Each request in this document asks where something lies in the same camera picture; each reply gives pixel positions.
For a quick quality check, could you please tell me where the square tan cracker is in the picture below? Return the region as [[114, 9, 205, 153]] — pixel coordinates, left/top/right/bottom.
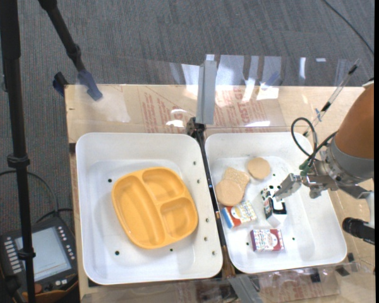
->
[[222, 167, 251, 193]]

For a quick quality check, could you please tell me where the white plastic tray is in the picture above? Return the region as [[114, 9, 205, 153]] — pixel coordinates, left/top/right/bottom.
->
[[204, 131, 348, 275], [75, 132, 224, 286]]

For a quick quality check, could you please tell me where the brown cardboard board red print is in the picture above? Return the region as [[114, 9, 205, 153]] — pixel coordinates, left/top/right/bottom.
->
[[64, 83, 375, 303]]

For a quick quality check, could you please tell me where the round tan biscuit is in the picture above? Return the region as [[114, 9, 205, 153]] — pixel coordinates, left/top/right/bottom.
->
[[247, 157, 272, 181], [215, 179, 245, 207]]

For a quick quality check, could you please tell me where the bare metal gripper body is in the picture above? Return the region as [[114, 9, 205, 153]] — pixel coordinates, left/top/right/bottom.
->
[[302, 152, 347, 191]]

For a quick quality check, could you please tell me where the purple and red carton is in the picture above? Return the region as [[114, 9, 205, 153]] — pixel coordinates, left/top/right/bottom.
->
[[250, 228, 286, 253]]

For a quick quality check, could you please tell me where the red blue white carton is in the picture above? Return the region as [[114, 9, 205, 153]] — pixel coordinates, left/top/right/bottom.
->
[[220, 200, 258, 230]]

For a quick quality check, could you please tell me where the black and white carton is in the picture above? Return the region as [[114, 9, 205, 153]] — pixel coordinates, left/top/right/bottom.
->
[[260, 185, 288, 229]]

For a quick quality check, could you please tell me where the orange divided plate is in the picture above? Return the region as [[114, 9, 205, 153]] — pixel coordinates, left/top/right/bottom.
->
[[111, 166, 199, 250]]

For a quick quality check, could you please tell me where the black tripod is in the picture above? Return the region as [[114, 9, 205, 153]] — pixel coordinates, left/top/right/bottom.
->
[[0, 0, 90, 303]]

